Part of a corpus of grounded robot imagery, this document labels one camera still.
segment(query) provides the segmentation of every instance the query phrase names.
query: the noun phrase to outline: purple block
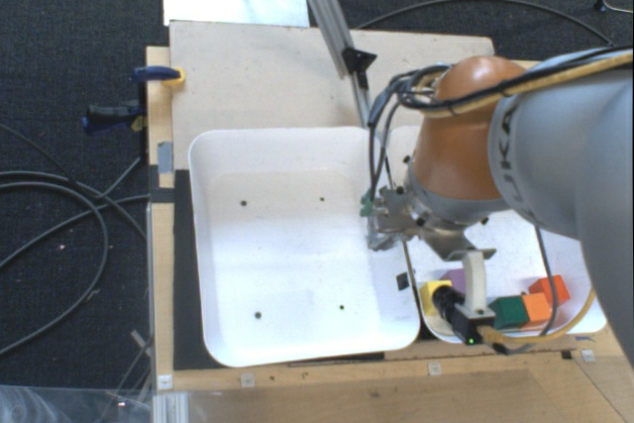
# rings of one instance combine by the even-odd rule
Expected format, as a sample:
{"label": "purple block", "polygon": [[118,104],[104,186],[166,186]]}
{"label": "purple block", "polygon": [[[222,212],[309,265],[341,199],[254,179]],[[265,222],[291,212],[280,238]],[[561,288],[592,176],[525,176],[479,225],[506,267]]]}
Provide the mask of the purple block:
{"label": "purple block", "polygon": [[459,292],[466,291],[465,271],[462,268],[450,269],[441,277],[441,280],[450,280],[454,289]]}

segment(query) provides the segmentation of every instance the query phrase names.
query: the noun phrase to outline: orange block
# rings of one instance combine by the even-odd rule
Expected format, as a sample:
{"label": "orange block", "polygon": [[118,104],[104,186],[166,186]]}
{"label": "orange block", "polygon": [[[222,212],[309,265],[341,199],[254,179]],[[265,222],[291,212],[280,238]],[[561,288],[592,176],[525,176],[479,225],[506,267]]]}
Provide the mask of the orange block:
{"label": "orange block", "polygon": [[530,330],[544,325],[551,318],[553,311],[543,292],[522,294],[522,300],[528,314],[528,323],[522,326],[522,330]]}
{"label": "orange block", "polygon": [[[561,275],[553,276],[553,281],[555,282],[555,290],[557,291],[557,302],[561,305],[566,301],[571,299],[570,294],[568,293],[568,288],[564,283]],[[548,281],[548,277],[540,278],[528,288],[530,293],[538,293],[543,292],[548,300],[549,305],[553,305],[553,291],[551,291],[551,284]]]}

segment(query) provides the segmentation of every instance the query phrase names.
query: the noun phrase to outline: black carpet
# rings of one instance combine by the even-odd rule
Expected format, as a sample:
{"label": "black carpet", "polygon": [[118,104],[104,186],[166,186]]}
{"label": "black carpet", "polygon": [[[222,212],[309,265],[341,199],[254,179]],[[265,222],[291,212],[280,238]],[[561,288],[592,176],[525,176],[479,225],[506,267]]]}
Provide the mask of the black carpet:
{"label": "black carpet", "polygon": [[[341,0],[351,27],[430,0]],[[632,44],[632,17],[593,10],[594,0],[525,0],[580,18],[617,45]],[[631,8],[632,0],[609,0]],[[161,0],[0,0],[0,123],[41,144],[74,178],[105,189],[138,156],[126,131],[88,138],[80,118],[89,104],[134,99],[128,81],[147,45],[165,45]],[[498,1],[427,7],[379,29],[492,37],[500,54],[537,59],[601,46],[573,23]],[[0,133],[0,171],[58,170]],[[144,194],[137,169],[113,197]],[[144,223],[145,207],[128,208]],[[0,193],[0,260],[82,208],[41,190]],[[0,356],[0,384],[113,387],[137,353],[130,332],[149,334],[147,259],[143,240],[108,212],[109,262],[99,291],[72,316],[29,344]],[[59,233],[0,270],[0,350],[68,306],[99,265],[101,233],[87,220]],[[138,365],[128,386],[146,365]]]}

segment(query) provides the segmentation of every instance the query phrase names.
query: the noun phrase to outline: robotic arm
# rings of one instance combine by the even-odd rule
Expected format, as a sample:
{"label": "robotic arm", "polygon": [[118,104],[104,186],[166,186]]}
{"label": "robotic arm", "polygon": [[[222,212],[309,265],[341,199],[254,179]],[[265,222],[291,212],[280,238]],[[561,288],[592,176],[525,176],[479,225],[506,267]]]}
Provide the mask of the robotic arm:
{"label": "robotic arm", "polygon": [[512,208],[580,240],[634,364],[631,62],[631,49],[589,51],[525,71],[487,56],[394,78],[370,111],[370,134],[393,95],[427,117],[403,187],[374,197],[372,175],[369,245],[418,237],[444,260],[462,259],[476,249],[465,229]]}

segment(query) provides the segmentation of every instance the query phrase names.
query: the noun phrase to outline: yellow cable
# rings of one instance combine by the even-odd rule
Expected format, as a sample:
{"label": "yellow cable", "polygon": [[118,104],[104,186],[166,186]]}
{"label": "yellow cable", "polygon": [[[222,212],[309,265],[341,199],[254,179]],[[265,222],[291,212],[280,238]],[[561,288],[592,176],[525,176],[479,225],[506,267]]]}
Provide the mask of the yellow cable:
{"label": "yellow cable", "polygon": [[590,76],[591,74],[604,72],[605,70],[613,69],[614,67],[620,67],[621,65],[624,65],[626,63],[631,63],[631,62],[632,62],[632,52],[620,53],[618,55],[611,56],[610,58],[603,58],[601,60],[585,63],[578,67],[565,69],[565,70],[550,74],[548,76],[543,76],[541,78],[535,78],[530,81],[520,83],[517,86],[511,87],[505,90],[504,94],[493,93],[487,97],[482,97],[481,99],[478,99],[466,104],[462,104],[459,106],[455,106],[451,109],[443,108],[439,110],[420,110],[420,112],[428,118],[453,117],[455,115],[461,115],[463,113],[473,111],[474,109],[481,108],[483,106],[486,106],[487,104],[497,102],[505,95],[516,95],[516,94],[522,94],[525,92],[530,92],[533,90],[539,90],[540,88],[546,88],[549,86],[564,83],[566,81],[571,81],[573,79]]}
{"label": "yellow cable", "polygon": [[494,328],[491,328],[490,326],[478,326],[477,332],[481,334],[483,341],[488,344],[539,344],[542,342],[559,339],[560,337],[566,335],[570,330],[575,328],[580,320],[585,317],[585,314],[587,314],[587,311],[592,306],[594,297],[595,293],[594,289],[592,288],[587,295],[587,299],[585,300],[583,307],[579,311],[579,314],[571,319],[571,321],[566,326],[549,335],[536,337],[510,337],[502,332],[495,330]]}

